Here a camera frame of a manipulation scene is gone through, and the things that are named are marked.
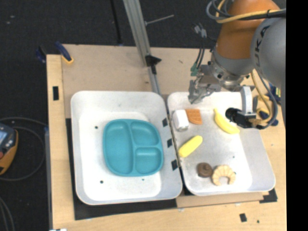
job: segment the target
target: white tray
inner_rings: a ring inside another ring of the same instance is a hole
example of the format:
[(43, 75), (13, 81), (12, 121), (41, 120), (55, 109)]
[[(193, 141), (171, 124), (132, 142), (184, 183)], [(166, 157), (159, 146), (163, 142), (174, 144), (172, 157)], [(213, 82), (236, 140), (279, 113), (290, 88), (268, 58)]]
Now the white tray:
[[(205, 97), (202, 103), (191, 105), (188, 92), (176, 92), (168, 97), (170, 117), (175, 110), (200, 109), (203, 124), (189, 124), (186, 131), (173, 129), (176, 148), (180, 148), (195, 135), (203, 137), (202, 144), (188, 157), (180, 158), (185, 186), (200, 196), (222, 193), (244, 193), (269, 191), (275, 186), (272, 171), (259, 130), (240, 128), (239, 134), (222, 131), (214, 121), (214, 108), (224, 116), (230, 108), (242, 109), (239, 92), (215, 92)], [(227, 179), (220, 178), (221, 186), (212, 183), (211, 178), (198, 176), (196, 167), (201, 162), (209, 163), (213, 168), (227, 164), (236, 173), (234, 184), (228, 185)]]
[[(76, 192), (89, 205), (142, 202), (176, 198), (182, 190), (175, 147), (164, 100), (153, 92), (80, 91), (71, 99), (72, 137)], [(103, 129), (114, 119), (139, 119), (159, 131), (164, 164), (160, 171), (143, 177), (113, 174), (103, 158)]]

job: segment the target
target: blue plate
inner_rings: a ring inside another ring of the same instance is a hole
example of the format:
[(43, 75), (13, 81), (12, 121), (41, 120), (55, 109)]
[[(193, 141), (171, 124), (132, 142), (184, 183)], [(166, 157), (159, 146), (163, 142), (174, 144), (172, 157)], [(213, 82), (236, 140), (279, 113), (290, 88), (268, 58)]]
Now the blue plate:
[(161, 138), (151, 123), (135, 119), (109, 122), (103, 132), (107, 167), (120, 176), (147, 176), (164, 162)]

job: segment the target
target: wooden table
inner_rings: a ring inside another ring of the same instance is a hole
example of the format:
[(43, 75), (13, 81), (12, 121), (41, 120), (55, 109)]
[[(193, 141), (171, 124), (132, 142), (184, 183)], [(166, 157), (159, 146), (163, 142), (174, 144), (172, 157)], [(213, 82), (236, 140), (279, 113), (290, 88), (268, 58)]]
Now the wooden table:
[[(151, 84), (136, 47), (65, 47), (74, 58), (71, 65), (59, 55), (47, 56), (51, 228), (68, 231), (286, 230), (286, 143), (280, 107), (278, 126), (261, 131), (276, 176), (276, 202), (259, 202), (272, 191), (200, 198), (180, 196), (178, 208), (75, 220), (65, 126), (65, 119), (70, 118), (71, 96), (79, 90), (151, 91)], [(156, 69), (163, 96), (188, 91), (192, 79), (190, 67), (198, 49), (151, 48), (151, 51), (153, 56), (162, 59)], [(210, 52), (206, 51), (204, 63), (209, 59)], [(245, 84), (252, 84), (251, 79), (245, 80)], [(246, 221), (242, 221), (240, 215), (245, 216)]]

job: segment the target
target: black floor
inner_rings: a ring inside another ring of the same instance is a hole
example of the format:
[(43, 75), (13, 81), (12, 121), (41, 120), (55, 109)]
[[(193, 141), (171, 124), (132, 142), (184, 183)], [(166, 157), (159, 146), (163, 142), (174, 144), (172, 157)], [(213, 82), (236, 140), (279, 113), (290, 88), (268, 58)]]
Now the black floor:
[[(123, 44), (134, 46), (123, 1), (114, 1)], [(140, 0), (145, 21), (174, 14), (147, 26), (150, 45), (198, 48), (200, 40), (191, 30), (192, 23), (198, 22), (216, 38), (220, 27), (205, 14), (209, 1)], [(273, 1), (286, 7), (286, 0)], [(37, 59), (36, 49), (43, 45), (47, 53), (58, 53), (56, 41), (116, 45), (110, 0), (0, 0), (0, 119), (18, 116), (48, 123), (46, 66)], [(212, 46), (209, 40), (206, 47)], [(34, 129), (44, 138), (41, 125), (25, 121), (15, 125)], [(30, 173), (39, 164), (42, 151), (36, 136), (21, 130), (18, 153), (4, 177)], [(26, 180), (0, 180), (0, 197), (11, 211), (17, 231), (49, 229), (46, 182), (45, 163)], [(0, 210), (2, 230), (5, 221)]]

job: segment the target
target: brown donut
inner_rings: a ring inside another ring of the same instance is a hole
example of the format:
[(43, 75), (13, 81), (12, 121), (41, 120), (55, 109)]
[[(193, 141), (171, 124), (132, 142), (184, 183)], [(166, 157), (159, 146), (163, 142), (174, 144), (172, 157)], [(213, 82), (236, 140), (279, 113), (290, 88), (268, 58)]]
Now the brown donut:
[(199, 163), (197, 165), (198, 176), (200, 177), (210, 177), (213, 174), (213, 169), (208, 163)]

